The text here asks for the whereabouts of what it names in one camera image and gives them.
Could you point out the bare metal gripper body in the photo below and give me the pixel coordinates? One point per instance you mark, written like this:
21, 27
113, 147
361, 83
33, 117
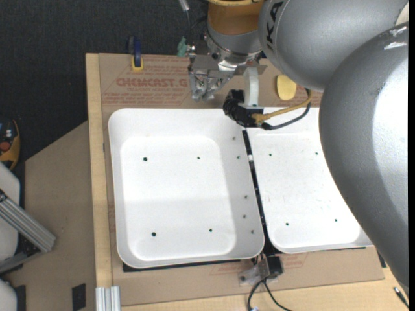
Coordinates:
227, 64

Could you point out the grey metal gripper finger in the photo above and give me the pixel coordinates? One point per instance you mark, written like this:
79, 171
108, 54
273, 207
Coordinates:
214, 86
199, 87

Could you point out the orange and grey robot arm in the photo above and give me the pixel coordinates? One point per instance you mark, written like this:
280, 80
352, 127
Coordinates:
324, 37

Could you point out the brown cardboard board red print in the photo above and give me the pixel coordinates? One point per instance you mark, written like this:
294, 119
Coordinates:
155, 86

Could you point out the pale yellow oval biscuit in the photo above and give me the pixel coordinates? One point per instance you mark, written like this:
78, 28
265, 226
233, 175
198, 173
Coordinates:
286, 88

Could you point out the white plastic tray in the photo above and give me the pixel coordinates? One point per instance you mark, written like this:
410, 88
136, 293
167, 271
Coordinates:
181, 186
291, 186

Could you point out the thin black and white rod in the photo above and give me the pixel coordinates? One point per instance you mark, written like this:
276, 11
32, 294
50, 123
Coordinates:
256, 186

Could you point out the black cylinder on white bracket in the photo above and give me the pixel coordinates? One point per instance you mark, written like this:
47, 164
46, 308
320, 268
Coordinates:
241, 110

